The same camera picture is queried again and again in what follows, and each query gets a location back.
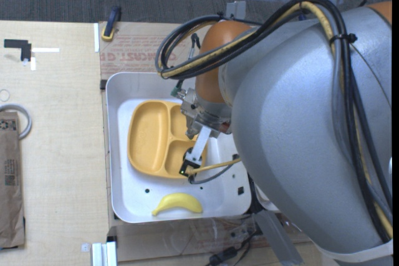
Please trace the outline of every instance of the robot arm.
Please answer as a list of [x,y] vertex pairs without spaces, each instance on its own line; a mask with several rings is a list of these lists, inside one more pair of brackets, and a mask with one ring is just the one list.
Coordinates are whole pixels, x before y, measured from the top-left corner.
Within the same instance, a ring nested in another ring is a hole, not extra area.
[[[357,37],[350,45],[349,70],[353,70],[352,80],[358,89],[353,93],[357,97],[354,103],[362,101],[368,126],[361,127],[356,117],[356,143],[363,165],[372,168],[372,158],[377,155],[383,178],[389,181],[392,3],[356,8],[342,18],[348,32]],[[335,31],[332,27],[333,35],[339,34]],[[252,32],[240,22],[218,22],[204,38],[201,53],[251,37]],[[344,63],[336,59],[342,54],[338,48],[342,42],[332,42],[332,54],[326,31],[317,19],[282,24],[257,43],[244,45],[243,53],[234,59],[224,58],[226,63],[219,68],[199,74],[195,89],[182,91],[179,97],[190,138],[201,133],[202,127],[208,128],[206,135],[215,138],[219,133],[232,133],[249,175],[268,198],[318,246],[351,254],[387,239],[373,224],[359,184],[357,162],[352,161],[347,100],[342,94],[345,80],[340,64]],[[192,71],[198,74],[198,68]],[[374,151],[366,147],[370,139]],[[374,185],[372,191],[379,195],[387,193],[371,170],[367,185]],[[392,196],[391,183],[388,192]],[[391,203],[382,199],[380,204],[379,210],[385,214],[378,212],[379,223],[390,239],[393,221],[387,207]],[[393,265],[393,259],[386,256],[357,265]]]

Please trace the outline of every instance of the white plastic tray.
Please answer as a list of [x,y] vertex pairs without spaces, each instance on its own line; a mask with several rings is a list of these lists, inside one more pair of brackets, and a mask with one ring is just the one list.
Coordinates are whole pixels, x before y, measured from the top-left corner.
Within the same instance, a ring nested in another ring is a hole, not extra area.
[[[174,80],[163,80],[156,73],[121,72],[107,82],[108,135],[110,147],[111,197],[114,213],[123,221],[142,223],[200,217],[226,217],[245,213],[251,204],[248,175],[244,165],[236,163],[218,178],[204,184],[186,179],[168,179],[143,174],[134,169],[127,155],[130,118],[135,107],[149,99],[181,101],[170,96]],[[183,88],[194,87],[186,80]],[[232,160],[237,153],[232,135],[220,134],[208,141],[207,164]],[[197,180],[216,174],[223,168],[197,175]],[[174,192],[186,192],[203,206],[202,213],[170,209],[152,216],[161,198]]]

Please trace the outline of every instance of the brown paper bag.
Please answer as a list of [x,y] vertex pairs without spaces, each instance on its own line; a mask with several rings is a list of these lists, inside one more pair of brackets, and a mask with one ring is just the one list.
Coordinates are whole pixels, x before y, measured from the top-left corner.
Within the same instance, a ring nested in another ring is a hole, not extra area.
[[25,240],[17,112],[0,112],[0,248]]

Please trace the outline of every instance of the banana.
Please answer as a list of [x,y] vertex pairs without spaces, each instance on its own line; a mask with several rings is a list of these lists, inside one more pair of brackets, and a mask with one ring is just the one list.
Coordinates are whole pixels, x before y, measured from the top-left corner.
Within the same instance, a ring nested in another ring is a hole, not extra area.
[[187,193],[171,193],[161,199],[158,207],[152,211],[152,214],[156,216],[160,211],[174,207],[182,207],[195,213],[202,212],[202,205],[194,196]]

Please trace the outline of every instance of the yellow and blue clamp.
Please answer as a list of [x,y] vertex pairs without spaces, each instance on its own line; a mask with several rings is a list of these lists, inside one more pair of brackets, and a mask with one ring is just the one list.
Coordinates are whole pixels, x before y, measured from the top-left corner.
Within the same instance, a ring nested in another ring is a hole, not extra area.
[[101,39],[104,41],[111,41],[113,38],[113,34],[115,32],[115,28],[113,24],[115,21],[120,21],[121,16],[121,8],[119,6],[112,7],[111,15],[108,19],[107,25],[102,29]]

